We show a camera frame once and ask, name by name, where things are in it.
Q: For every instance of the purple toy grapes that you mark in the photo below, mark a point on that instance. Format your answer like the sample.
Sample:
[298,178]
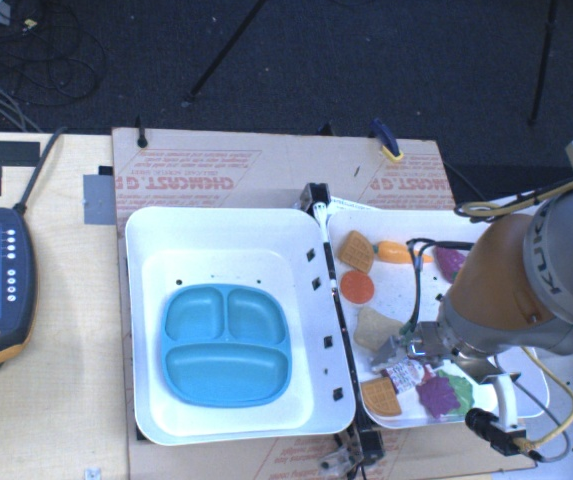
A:
[437,397]

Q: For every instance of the purple toy eggplant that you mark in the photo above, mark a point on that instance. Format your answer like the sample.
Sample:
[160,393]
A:
[450,263]

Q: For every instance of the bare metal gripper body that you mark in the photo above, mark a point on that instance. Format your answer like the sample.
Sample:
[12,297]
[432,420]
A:
[428,342]

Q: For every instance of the white plastic tray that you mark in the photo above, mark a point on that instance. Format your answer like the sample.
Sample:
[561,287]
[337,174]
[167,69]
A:
[396,288]
[226,233]

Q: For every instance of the green toy lettuce leaf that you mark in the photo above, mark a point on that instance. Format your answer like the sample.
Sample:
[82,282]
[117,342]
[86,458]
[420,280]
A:
[462,388]

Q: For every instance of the blue divided plate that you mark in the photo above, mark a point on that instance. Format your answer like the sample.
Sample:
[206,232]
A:
[226,363]

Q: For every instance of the brown cardboard board red print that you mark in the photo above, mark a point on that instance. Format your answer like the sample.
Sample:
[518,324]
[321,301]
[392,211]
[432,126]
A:
[266,168]

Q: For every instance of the orange round toy slice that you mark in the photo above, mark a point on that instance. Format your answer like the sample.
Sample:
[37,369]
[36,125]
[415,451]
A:
[357,286]

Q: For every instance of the white printed paper label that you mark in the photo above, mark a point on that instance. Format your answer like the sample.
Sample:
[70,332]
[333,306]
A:
[353,204]

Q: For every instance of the thin black and white rod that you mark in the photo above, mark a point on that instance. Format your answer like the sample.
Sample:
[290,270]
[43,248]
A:
[337,288]

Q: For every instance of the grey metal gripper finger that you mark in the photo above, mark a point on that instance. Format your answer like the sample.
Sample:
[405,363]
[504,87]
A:
[389,352]

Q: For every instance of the brown toy waffle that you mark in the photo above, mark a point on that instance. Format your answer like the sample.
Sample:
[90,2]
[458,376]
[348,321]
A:
[381,397]
[356,252]

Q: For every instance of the red and white packet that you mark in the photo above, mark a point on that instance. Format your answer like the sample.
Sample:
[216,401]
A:
[406,374]

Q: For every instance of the orange toy carrot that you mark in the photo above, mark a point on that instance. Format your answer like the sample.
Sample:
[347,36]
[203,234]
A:
[393,251]

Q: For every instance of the black cylinder on white bracket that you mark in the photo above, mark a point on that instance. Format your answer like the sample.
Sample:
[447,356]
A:
[491,425]

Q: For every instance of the beige toy bread slice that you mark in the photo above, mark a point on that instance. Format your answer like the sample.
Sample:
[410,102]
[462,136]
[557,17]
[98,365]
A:
[373,329]

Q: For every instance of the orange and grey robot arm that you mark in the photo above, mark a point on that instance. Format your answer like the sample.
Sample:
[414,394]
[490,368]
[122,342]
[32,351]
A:
[496,278]

